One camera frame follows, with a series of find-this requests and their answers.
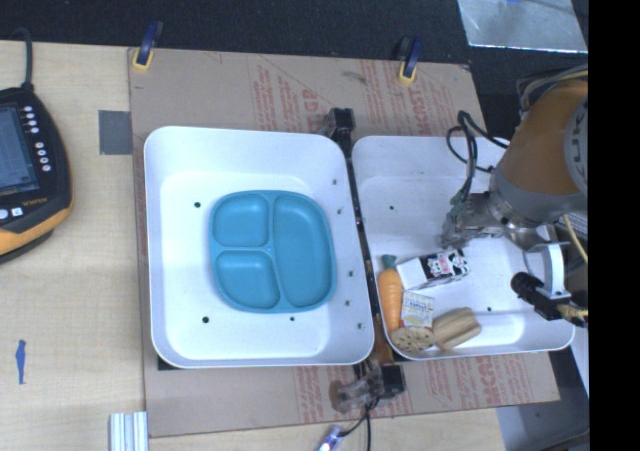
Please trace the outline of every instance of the robotic arm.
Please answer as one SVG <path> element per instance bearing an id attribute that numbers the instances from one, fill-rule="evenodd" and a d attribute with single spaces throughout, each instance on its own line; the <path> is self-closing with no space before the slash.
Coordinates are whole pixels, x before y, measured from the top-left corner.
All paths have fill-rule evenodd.
<path id="1" fill-rule="evenodd" d="M 541 254 L 544 278 L 518 274 L 512 287 L 547 319 L 565 317 L 563 305 L 571 296 L 564 287 L 566 243 L 558 241 L 554 225 L 561 218 L 567 222 L 566 215 L 587 212 L 587 72 L 580 67 L 520 80 L 522 121 L 483 193 L 470 192 L 477 168 L 471 131 L 481 130 L 464 112 L 452 129 L 467 138 L 467 180 L 451 201 L 442 246 L 462 248 L 471 239 L 505 236 L 523 250 L 525 260 Z"/>

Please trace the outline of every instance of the blue plate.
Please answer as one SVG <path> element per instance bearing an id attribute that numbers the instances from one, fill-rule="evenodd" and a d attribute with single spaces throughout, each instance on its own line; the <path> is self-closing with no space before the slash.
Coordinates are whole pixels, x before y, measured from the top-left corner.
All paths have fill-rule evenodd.
<path id="1" fill-rule="evenodd" d="M 314 309 L 333 294 L 335 253 L 324 212 L 279 190 L 232 193 L 213 207 L 214 282 L 233 307 L 252 312 Z"/>

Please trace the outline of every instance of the blue clamp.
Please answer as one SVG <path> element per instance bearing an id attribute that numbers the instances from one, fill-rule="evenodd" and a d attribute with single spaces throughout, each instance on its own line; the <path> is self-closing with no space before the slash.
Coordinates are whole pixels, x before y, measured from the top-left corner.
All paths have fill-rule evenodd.
<path id="1" fill-rule="evenodd" d="M 398 78 L 403 85 L 410 85 L 416 79 L 418 58 L 422 51 L 422 42 L 420 37 L 415 37 L 411 43 L 409 53 L 406 55 L 405 60 L 400 65 L 400 72 Z"/>
<path id="2" fill-rule="evenodd" d="M 150 19 L 147 24 L 147 31 L 142 38 L 142 45 L 136 48 L 131 64 L 138 70 L 148 71 L 153 59 L 153 48 L 156 46 L 162 35 L 162 22 L 157 19 Z"/>

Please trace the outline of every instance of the toy carrot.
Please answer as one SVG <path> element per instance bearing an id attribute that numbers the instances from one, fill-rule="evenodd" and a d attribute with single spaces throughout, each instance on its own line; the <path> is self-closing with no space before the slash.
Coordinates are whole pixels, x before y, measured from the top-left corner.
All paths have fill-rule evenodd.
<path id="1" fill-rule="evenodd" d="M 382 317 L 387 334 L 400 326 L 400 312 L 402 310 L 402 280 L 395 270 L 396 257 L 383 255 L 384 269 L 378 275 L 378 296 L 382 308 Z"/>

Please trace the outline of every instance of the cardboard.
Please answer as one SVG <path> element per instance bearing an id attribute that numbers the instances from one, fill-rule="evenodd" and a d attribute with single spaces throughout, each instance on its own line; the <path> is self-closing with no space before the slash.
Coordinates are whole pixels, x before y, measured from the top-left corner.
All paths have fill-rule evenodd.
<path id="1" fill-rule="evenodd" d="M 150 337 L 142 150 L 165 125 L 317 132 L 333 107 L 352 108 L 354 138 L 444 136 L 459 110 L 479 125 L 473 80 L 461 65 L 418 64 L 416 81 L 397 81 L 399 62 L 157 49 L 151 68 L 131 67 L 130 103 L 144 383 L 152 437 L 353 420 L 331 405 L 349 366 L 177 370 L 163 367 Z M 392 417 L 556 401 L 547 353 L 402 363 L 407 390 L 379 405 Z"/>

